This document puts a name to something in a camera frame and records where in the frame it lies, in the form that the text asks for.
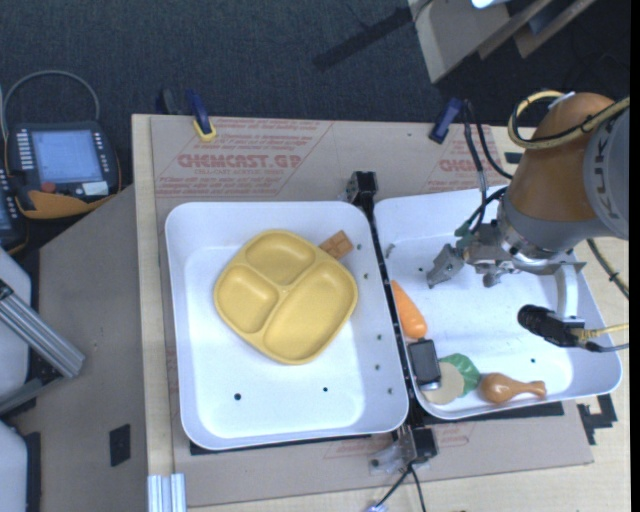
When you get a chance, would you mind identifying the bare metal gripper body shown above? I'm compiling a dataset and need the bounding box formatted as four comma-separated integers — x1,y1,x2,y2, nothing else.
462,222,564,276

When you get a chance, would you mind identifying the white plastic tray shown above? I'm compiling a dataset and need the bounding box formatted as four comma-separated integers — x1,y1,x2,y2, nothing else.
373,184,625,421
164,200,412,452

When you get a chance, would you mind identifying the orange carrot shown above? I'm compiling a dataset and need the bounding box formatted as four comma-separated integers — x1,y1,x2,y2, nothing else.
389,279,429,340

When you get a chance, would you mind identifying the thin black rod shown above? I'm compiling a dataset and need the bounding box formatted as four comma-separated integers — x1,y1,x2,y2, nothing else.
360,198,417,431

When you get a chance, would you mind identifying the green lettuce leaf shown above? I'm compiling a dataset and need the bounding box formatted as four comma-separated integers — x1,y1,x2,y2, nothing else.
438,352,483,399

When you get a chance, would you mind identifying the brown biscuit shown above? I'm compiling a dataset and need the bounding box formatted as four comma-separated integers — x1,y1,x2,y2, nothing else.
317,229,355,262

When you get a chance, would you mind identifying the brown chicken drumstick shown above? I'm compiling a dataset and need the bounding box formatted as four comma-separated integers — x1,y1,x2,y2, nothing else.
479,371,548,405

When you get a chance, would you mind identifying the beige round slice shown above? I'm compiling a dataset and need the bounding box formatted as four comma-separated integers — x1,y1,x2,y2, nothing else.
420,361,467,406

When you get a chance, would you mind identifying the yellow divided plate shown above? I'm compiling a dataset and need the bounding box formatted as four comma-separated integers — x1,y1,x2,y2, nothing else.
212,228,360,366

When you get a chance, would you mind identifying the brown cardboard board red print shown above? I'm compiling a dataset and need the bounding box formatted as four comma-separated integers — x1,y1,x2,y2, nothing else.
149,115,596,509

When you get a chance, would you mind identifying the black cylinder on white bracket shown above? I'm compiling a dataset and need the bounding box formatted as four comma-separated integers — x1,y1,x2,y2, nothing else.
516,259,587,348

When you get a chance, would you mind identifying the black block with wires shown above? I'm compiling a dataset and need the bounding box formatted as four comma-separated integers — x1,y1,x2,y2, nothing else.
407,427,441,464
344,170,378,207

